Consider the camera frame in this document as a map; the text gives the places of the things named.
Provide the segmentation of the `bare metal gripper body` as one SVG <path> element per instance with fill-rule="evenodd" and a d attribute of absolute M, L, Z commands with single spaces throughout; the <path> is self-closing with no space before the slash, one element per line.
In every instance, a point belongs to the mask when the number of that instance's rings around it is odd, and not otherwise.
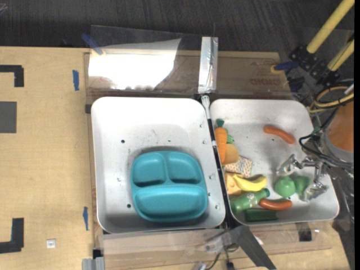
<path fill-rule="evenodd" d="M 321 181 L 328 175 L 327 164 L 318 159 L 312 159 L 310 157 L 306 157 L 302 161 L 302 166 L 305 167 L 313 167 L 314 168 L 314 178 L 313 182 L 316 184 L 320 184 Z"/>

